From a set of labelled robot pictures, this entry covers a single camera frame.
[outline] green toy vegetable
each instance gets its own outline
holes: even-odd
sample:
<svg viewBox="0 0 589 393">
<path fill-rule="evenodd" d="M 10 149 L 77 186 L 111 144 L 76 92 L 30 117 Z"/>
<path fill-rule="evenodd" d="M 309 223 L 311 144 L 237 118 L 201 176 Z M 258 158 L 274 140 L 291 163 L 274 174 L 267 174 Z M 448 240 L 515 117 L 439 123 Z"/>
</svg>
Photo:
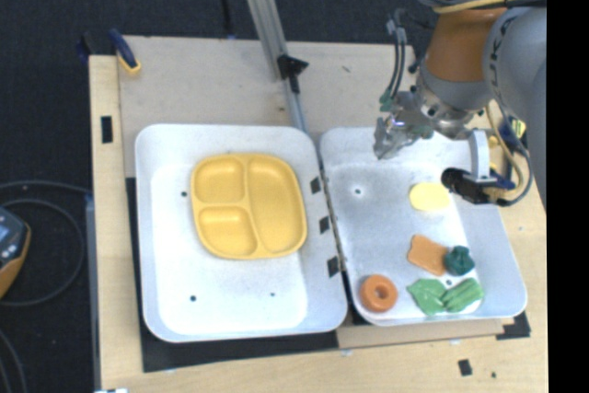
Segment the green toy vegetable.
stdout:
<svg viewBox="0 0 589 393">
<path fill-rule="evenodd" d="M 415 303 L 427 316 L 433 316 L 445 310 L 441 300 L 445 287 L 437 279 L 420 279 L 407 287 Z"/>
<path fill-rule="evenodd" d="M 445 254 L 444 266 L 452 275 L 464 275 L 474 269 L 475 261 L 468 255 L 468 248 L 455 246 Z"/>
<path fill-rule="evenodd" d="M 482 299 L 484 295 L 485 293 L 482 291 L 479 282 L 473 278 L 468 278 L 443 294 L 441 301 L 446 311 L 457 313 L 465 309 L 468 305 Z"/>
</svg>

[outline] dark floor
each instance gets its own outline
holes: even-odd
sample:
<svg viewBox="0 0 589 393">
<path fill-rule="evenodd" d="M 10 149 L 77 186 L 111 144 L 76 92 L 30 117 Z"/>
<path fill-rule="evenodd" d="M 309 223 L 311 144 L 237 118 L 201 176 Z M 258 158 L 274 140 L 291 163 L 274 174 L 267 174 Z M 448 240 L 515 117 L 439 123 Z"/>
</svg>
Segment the dark floor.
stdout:
<svg viewBox="0 0 589 393">
<path fill-rule="evenodd" d="M 238 38 L 255 38 L 245 0 L 229 0 Z M 397 7 L 429 18 L 414 0 L 278 0 L 288 40 L 389 42 L 387 16 Z M 87 70 L 75 45 L 90 31 L 110 52 L 107 31 L 162 36 L 225 37 L 220 0 L 0 0 L 0 184 L 49 179 L 91 187 Z M 409 29 L 417 52 L 427 30 Z M 69 191 L 7 191 L 0 204 L 42 198 L 67 209 L 84 234 L 85 199 Z M 34 239 L 17 283 L 6 300 L 49 293 L 75 269 L 79 246 L 67 218 L 46 206 L 14 207 L 29 221 Z M 74 284 L 53 300 L 31 307 L 0 306 L 0 330 L 10 339 L 29 391 L 93 390 L 87 265 Z M 0 341 L 0 391 L 6 370 L 21 391 L 18 370 Z"/>
</svg>

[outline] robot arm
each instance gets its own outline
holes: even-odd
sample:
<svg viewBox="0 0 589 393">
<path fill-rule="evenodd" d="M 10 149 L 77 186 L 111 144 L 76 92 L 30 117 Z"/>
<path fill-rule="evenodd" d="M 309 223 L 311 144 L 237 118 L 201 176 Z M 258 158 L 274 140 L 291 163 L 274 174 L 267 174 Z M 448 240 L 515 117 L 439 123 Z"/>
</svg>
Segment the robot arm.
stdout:
<svg viewBox="0 0 589 393">
<path fill-rule="evenodd" d="M 381 98 L 387 116 L 376 124 L 376 156 L 392 158 L 434 132 L 469 139 L 476 151 L 480 137 L 467 124 L 495 99 L 505 117 L 527 125 L 531 167 L 546 206 L 546 0 L 420 2 L 440 17 L 414 86 L 398 92 L 397 84 Z"/>
</svg>

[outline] gray tray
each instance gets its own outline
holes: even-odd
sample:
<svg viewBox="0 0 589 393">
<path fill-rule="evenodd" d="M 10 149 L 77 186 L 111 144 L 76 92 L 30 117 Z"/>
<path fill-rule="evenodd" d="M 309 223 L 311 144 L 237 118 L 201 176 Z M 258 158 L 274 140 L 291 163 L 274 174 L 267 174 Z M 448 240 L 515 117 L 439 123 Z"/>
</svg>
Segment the gray tray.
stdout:
<svg viewBox="0 0 589 393">
<path fill-rule="evenodd" d="M 266 153 L 287 162 L 299 180 L 307 238 L 275 259 L 227 260 L 198 239 L 190 175 L 208 156 Z M 329 215 L 317 150 L 290 127 L 156 124 L 135 142 L 144 319 L 160 339 L 213 341 L 324 332 L 347 312 L 341 275 L 329 270 L 335 236 L 320 227 Z"/>
<path fill-rule="evenodd" d="M 338 128 L 320 141 L 331 210 L 359 313 L 378 326 L 519 314 L 526 304 L 525 286 L 497 206 L 451 195 L 448 208 L 422 212 L 409 202 L 412 185 L 439 182 L 449 167 L 470 170 L 468 143 L 436 134 L 401 149 L 393 159 L 377 160 L 373 133 L 374 128 Z M 467 246 L 475 270 L 463 277 L 435 277 L 409 263 L 410 240 L 416 233 L 448 247 Z M 359 300 L 362 282 L 374 273 L 398 288 L 398 302 L 385 313 L 368 311 Z M 439 278 L 449 288 L 465 277 L 478 279 L 485 297 L 455 315 L 425 316 L 406 289 L 420 278 Z"/>
</svg>

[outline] wooden table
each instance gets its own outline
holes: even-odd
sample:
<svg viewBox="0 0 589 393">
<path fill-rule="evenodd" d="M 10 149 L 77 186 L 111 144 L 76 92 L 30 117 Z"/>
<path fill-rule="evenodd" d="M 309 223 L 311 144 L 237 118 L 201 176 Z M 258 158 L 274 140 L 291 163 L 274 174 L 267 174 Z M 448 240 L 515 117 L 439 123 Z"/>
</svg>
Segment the wooden table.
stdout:
<svg viewBox="0 0 589 393">
<path fill-rule="evenodd" d="M 521 318 L 421 329 L 348 323 L 337 331 L 340 348 L 327 352 L 145 373 L 125 191 L 134 169 L 134 136 L 150 122 L 288 125 L 289 118 L 282 84 L 271 80 L 257 41 L 127 40 L 143 64 L 138 76 L 127 75 L 114 56 L 90 58 L 97 388 L 131 393 L 548 391 L 547 229 L 536 187 L 519 204 L 502 209 L 528 292 L 529 336 L 496 337 L 517 328 Z M 300 81 L 312 137 L 337 126 L 374 126 L 375 103 L 392 70 L 389 46 L 289 43 L 289 53 L 310 63 Z M 196 107 L 199 93 L 206 99 Z"/>
</svg>

